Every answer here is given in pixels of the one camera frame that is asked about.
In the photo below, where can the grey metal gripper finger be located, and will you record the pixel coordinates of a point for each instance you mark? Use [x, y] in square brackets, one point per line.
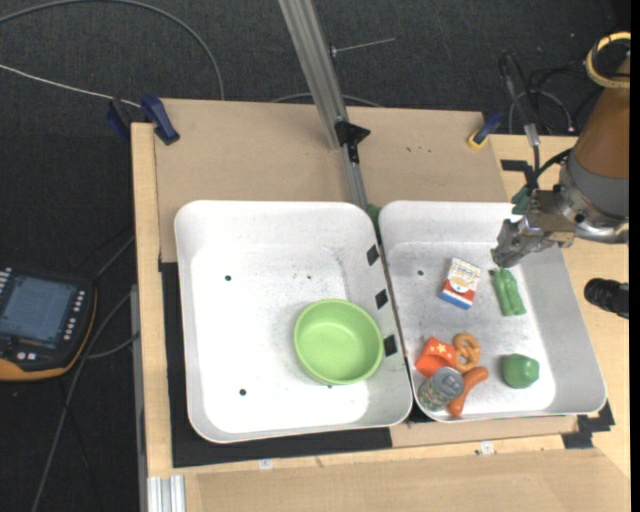
[505, 245]
[526, 245]

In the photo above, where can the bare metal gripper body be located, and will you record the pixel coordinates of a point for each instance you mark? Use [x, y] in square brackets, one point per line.
[555, 220]

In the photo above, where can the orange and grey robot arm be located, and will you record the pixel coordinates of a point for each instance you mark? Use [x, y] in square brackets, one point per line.
[602, 130]

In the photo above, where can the white red blue carton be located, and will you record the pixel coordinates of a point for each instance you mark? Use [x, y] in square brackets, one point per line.
[460, 282]

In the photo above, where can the white plastic tray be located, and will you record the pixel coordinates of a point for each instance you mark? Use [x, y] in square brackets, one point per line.
[260, 340]
[490, 340]

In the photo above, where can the brown pretzel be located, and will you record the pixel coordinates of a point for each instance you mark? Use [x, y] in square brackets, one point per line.
[467, 352]

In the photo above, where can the green pepper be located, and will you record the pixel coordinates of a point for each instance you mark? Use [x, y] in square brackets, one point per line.
[520, 371]

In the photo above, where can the orange carton with yellow stars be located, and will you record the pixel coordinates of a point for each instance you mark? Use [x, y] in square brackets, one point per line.
[432, 357]

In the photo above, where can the orange sausage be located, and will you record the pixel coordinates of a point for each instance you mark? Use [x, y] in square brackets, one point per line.
[467, 387]

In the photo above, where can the green can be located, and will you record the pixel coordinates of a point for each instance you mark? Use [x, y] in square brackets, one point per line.
[437, 392]

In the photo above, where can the green bowl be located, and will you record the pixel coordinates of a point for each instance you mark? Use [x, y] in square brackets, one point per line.
[337, 342]

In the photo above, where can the brown cardboard board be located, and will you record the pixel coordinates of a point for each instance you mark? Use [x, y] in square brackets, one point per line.
[260, 150]

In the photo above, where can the black cylinder on white bracket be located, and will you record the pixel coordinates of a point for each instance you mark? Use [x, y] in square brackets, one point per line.
[607, 296]

